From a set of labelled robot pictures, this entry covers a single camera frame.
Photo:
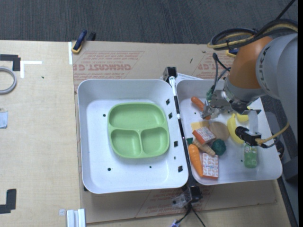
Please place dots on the tan round bread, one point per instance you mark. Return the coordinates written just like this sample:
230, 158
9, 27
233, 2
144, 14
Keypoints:
220, 129

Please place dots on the green clear plastic bottle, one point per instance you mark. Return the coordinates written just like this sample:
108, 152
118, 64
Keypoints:
250, 157

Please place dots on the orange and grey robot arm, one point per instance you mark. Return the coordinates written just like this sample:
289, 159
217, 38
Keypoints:
260, 63

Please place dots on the brown cardboard board red print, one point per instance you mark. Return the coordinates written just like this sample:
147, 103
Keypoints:
132, 63

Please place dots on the yellow banana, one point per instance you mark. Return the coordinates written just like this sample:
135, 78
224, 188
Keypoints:
232, 126

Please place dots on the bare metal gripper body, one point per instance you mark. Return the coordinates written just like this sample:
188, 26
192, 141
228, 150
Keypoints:
221, 100

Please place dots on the green divided plate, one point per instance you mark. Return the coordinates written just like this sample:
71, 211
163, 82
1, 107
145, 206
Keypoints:
138, 130

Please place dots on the thin black and white rod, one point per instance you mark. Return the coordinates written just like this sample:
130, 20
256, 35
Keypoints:
181, 126

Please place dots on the green broccoli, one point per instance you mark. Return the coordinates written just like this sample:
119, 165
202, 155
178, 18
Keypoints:
219, 147

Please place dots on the black cylinder on white bracket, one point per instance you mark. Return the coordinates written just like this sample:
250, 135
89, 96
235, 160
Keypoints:
246, 136

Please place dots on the white paper sheet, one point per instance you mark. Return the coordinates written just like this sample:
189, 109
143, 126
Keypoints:
189, 77

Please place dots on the white plastic tray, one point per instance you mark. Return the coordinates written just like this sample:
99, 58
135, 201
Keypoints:
94, 150
232, 171

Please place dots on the beige parsnip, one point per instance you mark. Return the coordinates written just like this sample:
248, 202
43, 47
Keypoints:
204, 146

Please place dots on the large orange carton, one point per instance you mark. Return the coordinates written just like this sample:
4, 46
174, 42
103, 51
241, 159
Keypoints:
210, 165

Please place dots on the small orange carton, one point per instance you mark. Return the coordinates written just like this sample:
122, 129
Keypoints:
204, 135

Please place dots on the yellow cheese slice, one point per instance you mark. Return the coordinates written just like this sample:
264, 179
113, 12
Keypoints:
197, 125

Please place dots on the orange carrot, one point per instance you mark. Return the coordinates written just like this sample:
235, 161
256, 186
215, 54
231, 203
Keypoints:
196, 158

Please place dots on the orange sausage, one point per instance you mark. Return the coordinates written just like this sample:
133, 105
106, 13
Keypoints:
197, 102

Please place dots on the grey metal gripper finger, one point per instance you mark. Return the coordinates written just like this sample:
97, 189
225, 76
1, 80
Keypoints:
206, 112
216, 113

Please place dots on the small yellow fruit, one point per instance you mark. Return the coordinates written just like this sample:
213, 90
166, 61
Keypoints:
242, 117

